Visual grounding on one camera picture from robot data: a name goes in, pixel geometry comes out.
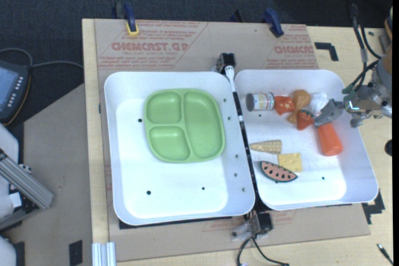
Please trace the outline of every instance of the black device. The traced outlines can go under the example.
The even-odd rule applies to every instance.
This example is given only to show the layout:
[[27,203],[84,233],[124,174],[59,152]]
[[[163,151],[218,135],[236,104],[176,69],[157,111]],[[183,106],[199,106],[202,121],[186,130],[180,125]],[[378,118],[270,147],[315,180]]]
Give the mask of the black device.
[[27,67],[0,61],[0,122],[9,124],[18,114],[29,88]]

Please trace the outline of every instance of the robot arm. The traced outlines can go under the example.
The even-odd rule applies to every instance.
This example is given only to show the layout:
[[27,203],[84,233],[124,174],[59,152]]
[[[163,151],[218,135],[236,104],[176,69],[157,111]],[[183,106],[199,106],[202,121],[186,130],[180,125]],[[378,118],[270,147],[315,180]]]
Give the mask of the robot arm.
[[315,126],[334,121],[344,110],[352,115],[350,125],[354,128],[371,116],[392,118],[392,43],[386,54],[370,66],[370,82],[355,90],[351,88],[342,102],[331,99],[314,119]]

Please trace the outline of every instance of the toy can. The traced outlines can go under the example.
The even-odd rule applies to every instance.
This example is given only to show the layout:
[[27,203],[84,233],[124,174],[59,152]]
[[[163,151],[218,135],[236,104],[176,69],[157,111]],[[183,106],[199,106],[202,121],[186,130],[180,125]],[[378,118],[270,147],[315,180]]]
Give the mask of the toy can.
[[274,95],[267,93],[249,93],[246,97],[246,105],[248,111],[273,110]]

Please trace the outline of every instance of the blue clamp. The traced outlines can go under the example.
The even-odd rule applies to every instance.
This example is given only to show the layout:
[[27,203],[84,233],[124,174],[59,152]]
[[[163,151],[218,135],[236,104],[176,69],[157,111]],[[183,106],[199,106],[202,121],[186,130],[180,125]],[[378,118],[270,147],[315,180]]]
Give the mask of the blue clamp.
[[270,31],[278,38],[284,34],[284,31],[281,29],[280,20],[277,16],[277,12],[271,8],[267,8],[263,13],[263,22],[268,24],[272,24]]
[[126,19],[126,28],[131,36],[138,34],[138,26],[133,12],[133,7],[130,2],[125,2],[122,8],[122,3],[116,2],[112,8],[112,18]]

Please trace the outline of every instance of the monitor screen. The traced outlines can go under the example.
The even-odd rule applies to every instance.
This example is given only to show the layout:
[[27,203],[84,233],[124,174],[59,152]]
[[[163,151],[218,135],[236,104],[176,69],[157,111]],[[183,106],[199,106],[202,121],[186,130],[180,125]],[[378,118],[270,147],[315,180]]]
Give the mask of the monitor screen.
[[0,112],[9,101],[9,95],[17,80],[18,73],[0,67]]

